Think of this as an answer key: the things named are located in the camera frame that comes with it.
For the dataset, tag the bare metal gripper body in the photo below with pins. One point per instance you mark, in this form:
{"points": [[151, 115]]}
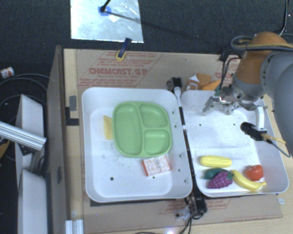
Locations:
{"points": [[244, 103]]}

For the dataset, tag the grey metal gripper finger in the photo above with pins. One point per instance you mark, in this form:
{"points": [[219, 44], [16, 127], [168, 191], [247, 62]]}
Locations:
{"points": [[228, 110], [210, 105]]}

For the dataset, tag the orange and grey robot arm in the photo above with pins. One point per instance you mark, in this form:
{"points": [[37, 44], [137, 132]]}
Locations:
{"points": [[280, 82]]}

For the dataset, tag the orange carrot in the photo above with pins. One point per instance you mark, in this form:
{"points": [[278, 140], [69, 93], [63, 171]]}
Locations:
{"points": [[211, 85]]}

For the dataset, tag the orange and white carton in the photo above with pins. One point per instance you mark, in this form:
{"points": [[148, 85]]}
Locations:
{"points": [[195, 83]]}

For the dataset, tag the white plastic tray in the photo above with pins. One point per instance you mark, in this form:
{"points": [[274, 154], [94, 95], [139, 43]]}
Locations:
{"points": [[219, 135], [127, 179]]}

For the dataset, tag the thin black and white rod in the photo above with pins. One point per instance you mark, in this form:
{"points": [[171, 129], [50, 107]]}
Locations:
{"points": [[185, 135]]}

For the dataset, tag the yellow corn cob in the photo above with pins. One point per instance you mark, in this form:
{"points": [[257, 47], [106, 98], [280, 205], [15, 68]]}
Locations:
{"points": [[216, 161]]}

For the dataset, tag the red tomato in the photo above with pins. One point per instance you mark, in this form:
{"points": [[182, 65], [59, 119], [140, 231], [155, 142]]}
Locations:
{"points": [[254, 172]]}

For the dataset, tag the purple grapes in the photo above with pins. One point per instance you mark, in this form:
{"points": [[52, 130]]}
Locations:
{"points": [[219, 180]]}

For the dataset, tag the yellow banana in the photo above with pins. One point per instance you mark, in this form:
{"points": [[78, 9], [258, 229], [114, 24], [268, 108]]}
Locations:
{"points": [[246, 183]]}

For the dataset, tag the orange and white packet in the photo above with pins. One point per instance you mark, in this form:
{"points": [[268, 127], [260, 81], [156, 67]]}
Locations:
{"points": [[156, 165]]}

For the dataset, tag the brown cardboard board red print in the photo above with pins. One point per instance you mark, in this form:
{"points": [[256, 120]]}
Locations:
{"points": [[136, 69]]}

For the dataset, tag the green divided plate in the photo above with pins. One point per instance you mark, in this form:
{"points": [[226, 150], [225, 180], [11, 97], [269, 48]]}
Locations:
{"points": [[131, 130]]}

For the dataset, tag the yellow flat slice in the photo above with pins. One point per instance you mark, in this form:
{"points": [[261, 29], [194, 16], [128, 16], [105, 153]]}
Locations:
{"points": [[108, 128]]}

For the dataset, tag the orange and white can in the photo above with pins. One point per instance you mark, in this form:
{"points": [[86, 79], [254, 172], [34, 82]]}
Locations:
{"points": [[7, 72]]}

